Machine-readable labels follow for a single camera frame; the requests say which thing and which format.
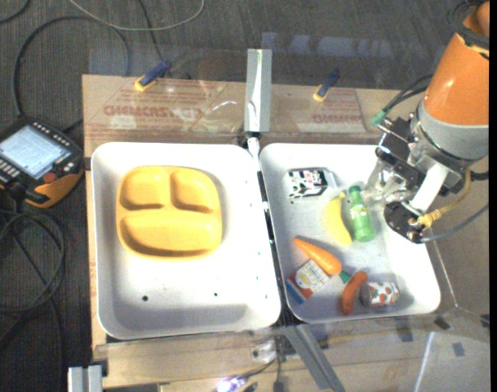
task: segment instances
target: green bottle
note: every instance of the green bottle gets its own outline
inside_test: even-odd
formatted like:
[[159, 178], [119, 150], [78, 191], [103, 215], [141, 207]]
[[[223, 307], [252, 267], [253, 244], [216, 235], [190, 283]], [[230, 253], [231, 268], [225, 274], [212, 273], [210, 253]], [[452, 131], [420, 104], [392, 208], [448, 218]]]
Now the green bottle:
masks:
[[361, 187], [358, 185], [349, 188], [349, 197], [352, 199], [350, 213], [354, 229], [354, 237], [357, 241], [365, 243], [375, 238], [375, 230], [371, 222], [371, 213], [364, 204], [361, 197]]

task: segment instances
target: orange carrot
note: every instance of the orange carrot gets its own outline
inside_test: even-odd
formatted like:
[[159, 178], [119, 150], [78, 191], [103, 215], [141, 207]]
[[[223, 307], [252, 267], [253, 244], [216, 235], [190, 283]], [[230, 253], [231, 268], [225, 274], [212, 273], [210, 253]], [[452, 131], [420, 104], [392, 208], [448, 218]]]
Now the orange carrot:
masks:
[[339, 274], [343, 269], [340, 261], [333, 257], [328, 251], [297, 237], [294, 238], [294, 243], [328, 274]]
[[361, 285], [368, 279], [365, 271], [357, 271], [344, 286], [343, 293], [340, 297], [340, 307], [344, 315], [353, 312], [353, 302]]

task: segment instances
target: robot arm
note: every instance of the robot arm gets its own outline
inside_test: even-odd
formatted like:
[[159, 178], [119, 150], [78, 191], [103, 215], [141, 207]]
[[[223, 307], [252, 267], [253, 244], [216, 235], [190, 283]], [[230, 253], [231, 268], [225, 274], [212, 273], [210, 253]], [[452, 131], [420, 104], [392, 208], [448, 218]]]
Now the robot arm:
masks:
[[467, 192], [470, 166], [489, 153], [489, 0], [464, 0], [451, 21], [455, 34], [416, 111], [378, 123], [384, 134], [366, 185], [388, 226], [415, 243], [440, 217], [426, 214], [433, 200]]

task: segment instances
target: white cable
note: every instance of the white cable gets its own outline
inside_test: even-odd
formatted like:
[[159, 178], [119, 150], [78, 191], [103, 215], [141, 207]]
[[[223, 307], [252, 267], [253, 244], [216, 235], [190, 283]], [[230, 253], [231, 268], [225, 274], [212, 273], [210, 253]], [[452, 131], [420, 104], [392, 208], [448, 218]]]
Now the white cable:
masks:
[[96, 19], [99, 22], [101, 22], [107, 26], [110, 26], [111, 28], [115, 28], [115, 29], [119, 29], [119, 30], [127, 30], [127, 31], [132, 31], [132, 32], [145, 32], [145, 31], [148, 32], [148, 31], [166, 30], [166, 29], [175, 28], [176, 26], [183, 25], [183, 24], [195, 19], [196, 17], [198, 17], [202, 12], [202, 8], [205, 6], [205, 0], [201, 0], [201, 6], [199, 7], [199, 9], [196, 11], [196, 13], [193, 16], [190, 16], [188, 19], [182, 20], [181, 22], [178, 22], [175, 24], [169, 24], [168, 26], [161, 26], [159, 28], [126, 28], [123, 26], [118, 26], [116, 24], [111, 24], [111, 23], [107, 22], [106, 20], [99, 18], [98, 16], [90, 13], [87, 9], [83, 8], [81, 5], [79, 5], [74, 0], [69, 0], [69, 1], [75, 7], [77, 7], [79, 10], [81, 10], [83, 13], [85, 13], [86, 15], [89, 15], [91, 18]]

